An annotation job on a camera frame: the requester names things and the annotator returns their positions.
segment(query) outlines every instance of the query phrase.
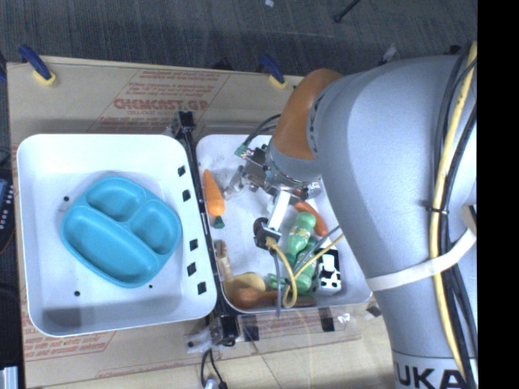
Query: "orange carrot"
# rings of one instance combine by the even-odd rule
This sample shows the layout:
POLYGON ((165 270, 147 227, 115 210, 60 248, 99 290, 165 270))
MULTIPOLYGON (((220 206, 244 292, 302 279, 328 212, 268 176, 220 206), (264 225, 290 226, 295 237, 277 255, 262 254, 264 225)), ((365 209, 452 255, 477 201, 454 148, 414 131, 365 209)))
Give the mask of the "orange carrot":
POLYGON ((207 199, 207 206, 209 215, 222 216, 225 212, 224 197, 220 192, 214 177, 208 169, 204 171, 205 184, 205 198, 207 199))
POLYGON ((315 233, 317 233, 320 237, 323 237, 328 233, 328 226, 326 226, 326 223, 324 222, 323 218, 310 204, 300 200, 299 202, 296 202, 294 207, 300 212, 309 212, 313 216, 315 216, 314 230, 315 233))

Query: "brown object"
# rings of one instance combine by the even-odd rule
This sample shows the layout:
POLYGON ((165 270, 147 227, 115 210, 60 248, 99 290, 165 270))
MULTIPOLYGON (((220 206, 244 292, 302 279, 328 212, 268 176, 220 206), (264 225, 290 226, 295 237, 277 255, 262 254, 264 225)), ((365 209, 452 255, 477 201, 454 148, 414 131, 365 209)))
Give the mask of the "brown object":
POLYGON ((307 117, 321 91, 341 77, 338 72, 318 69, 302 79, 286 102, 272 136, 272 142, 280 153, 298 159, 314 160, 307 142, 307 117))
POLYGON ((262 302, 272 302, 277 298, 277 290, 259 291, 251 287, 235 289, 230 301, 243 310, 248 310, 262 302))
POLYGON ((328 233, 328 226, 324 222, 323 218, 320 216, 320 214, 307 202, 296 202, 294 207, 299 210, 300 212, 309 212, 313 216, 315 216, 315 226, 314 231, 317 233, 320 237, 323 237, 328 233))

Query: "yellow cable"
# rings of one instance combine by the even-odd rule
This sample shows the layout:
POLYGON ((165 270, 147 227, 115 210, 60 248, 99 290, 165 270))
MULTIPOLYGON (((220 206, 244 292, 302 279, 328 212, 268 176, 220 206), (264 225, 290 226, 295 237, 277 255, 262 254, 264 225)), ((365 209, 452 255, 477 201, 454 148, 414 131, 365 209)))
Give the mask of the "yellow cable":
MULTIPOLYGON (((267 237, 266 245, 269 249, 273 249, 276 251, 280 260, 283 262, 283 265, 285 265, 286 271, 289 274, 290 283, 292 284, 291 288, 293 289, 292 299, 290 300, 290 303, 288 303, 284 296, 283 297, 283 306, 287 307, 287 308, 292 308, 294 306, 295 302, 298 300, 298 287, 296 286, 296 283, 295 283, 295 277, 294 277, 294 272, 292 271, 292 267, 290 266, 288 259, 285 257, 285 253, 277 245, 277 242, 273 237, 267 237)), ((289 289, 290 289, 290 287, 287 287, 285 295, 288 295, 289 289)))
MULTIPOLYGON (((335 244, 337 244, 342 238, 344 237, 344 233, 341 233, 341 235, 339 235, 337 237, 337 239, 335 241, 333 241, 330 245, 328 245, 326 248, 324 248, 323 250, 321 250, 318 254, 315 254, 313 257, 311 257, 310 259, 308 259, 308 261, 305 262, 305 264, 300 267, 298 269, 298 271, 294 274, 294 283, 295 283, 295 280, 299 277, 299 275, 305 270, 307 269, 307 267, 310 266, 310 264, 312 264, 314 261, 316 261, 317 259, 319 259, 321 256, 323 256, 324 254, 326 254, 329 250, 332 249, 332 246, 334 246, 335 244)), ((286 300, 288 298, 288 295, 289 295, 289 291, 290 291, 290 287, 287 287, 287 289, 285 290, 285 293, 283 294, 283 305, 284 306, 287 306, 286 305, 286 300)), ((294 297, 292 297, 292 300, 291 302, 293 302, 293 304, 290 306, 290 307, 293 307, 294 304, 295 304, 295 300, 294 297)))
MULTIPOLYGON (((469 65, 477 56, 478 46, 477 43, 474 42, 470 48, 469 57, 467 59, 467 65, 469 65)), ((454 137, 457 132, 457 128, 459 126, 461 113, 463 112, 463 108, 466 103, 467 95, 470 90, 470 85, 472 83, 472 77, 474 74, 474 68, 472 68, 469 73, 465 76, 461 83, 461 88, 457 97, 456 105, 454 106, 453 114, 451 116, 450 123, 448 125, 447 135, 444 141, 444 149, 442 151, 442 155, 440 158, 440 164, 438 167, 438 174, 436 176, 435 182, 435 193, 432 202, 433 209, 440 209, 442 198, 444 196, 445 189, 445 179, 448 175, 448 170, 453 161, 454 157, 454 137)), ((438 240, 440 237, 440 214, 438 212, 431 213, 431 224, 429 228, 429 255, 430 257, 436 258, 439 255, 438 249, 438 240)), ((466 379, 463 365, 461 363, 461 355, 459 353, 459 348, 457 347, 456 338, 453 332, 453 325, 451 324, 450 317, 448 315, 448 306, 447 300, 445 298, 444 293, 444 284, 441 277, 441 274, 433 275, 433 281, 435 285, 435 293, 436 300, 438 304, 438 310, 440 312, 440 317, 442 321, 442 325, 444 327, 445 338, 448 341, 448 346, 450 347, 454 360, 457 364, 458 369, 461 371, 461 374, 466 379)))

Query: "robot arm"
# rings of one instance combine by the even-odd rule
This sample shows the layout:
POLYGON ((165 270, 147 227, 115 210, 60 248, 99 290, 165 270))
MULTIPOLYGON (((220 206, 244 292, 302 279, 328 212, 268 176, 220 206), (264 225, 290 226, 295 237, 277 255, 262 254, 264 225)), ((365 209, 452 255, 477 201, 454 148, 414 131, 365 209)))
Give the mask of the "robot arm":
MULTIPOLYGON (((474 46, 471 53, 474 58, 474 46)), ((460 76, 470 63, 467 58, 465 53, 392 62, 343 77, 318 70, 302 80, 281 115, 268 145, 269 169, 291 186, 322 178, 368 279, 448 252, 467 229, 461 215, 465 206, 475 204, 477 82, 474 63, 467 68, 469 78, 460 76), (454 100, 463 85, 460 109, 454 100), (453 134, 444 135, 444 122, 454 120, 459 123, 453 134), (446 168, 451 174, 446 173, 445 203, 434 199, 434 192, 442 150, 438 140, 448 143, 449 137, 453 153, 447 162, 456 166, 446 168), (438 241, 431 236, 435 231, 438 241)), ((445 185, 445 177, 440 179, 445 185)), ((442 274, 375 291, 391 341, 396 387, 477 386, 476 266, 474 244, 442 274), (445 318, 442 305, 452 310, 456 302, 439 287, 442 280, 445 286, 463 284, 465 317, 445 318), (462 347, 453 342, 471 333, 473 339, 462 347)))

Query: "white band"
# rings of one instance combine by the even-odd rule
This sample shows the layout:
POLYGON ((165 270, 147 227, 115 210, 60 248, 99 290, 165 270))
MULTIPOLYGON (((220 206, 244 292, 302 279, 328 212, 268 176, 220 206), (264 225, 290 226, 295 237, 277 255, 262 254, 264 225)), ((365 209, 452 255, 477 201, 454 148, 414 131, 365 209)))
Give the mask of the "white band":
POLYGON ((472 248, 475 242, 476 236, 470 229, 467 229, 456 242, 456 245, 454 245, 447 254, 428 259, 423 263, 406 268, 403 271, 366 279, 367 285, 371 291, 382 291, 384 289, 394 289, 395 287, 400 287, 401 285, 410 284, 439 274, 455 265, 461 257, 472 248))

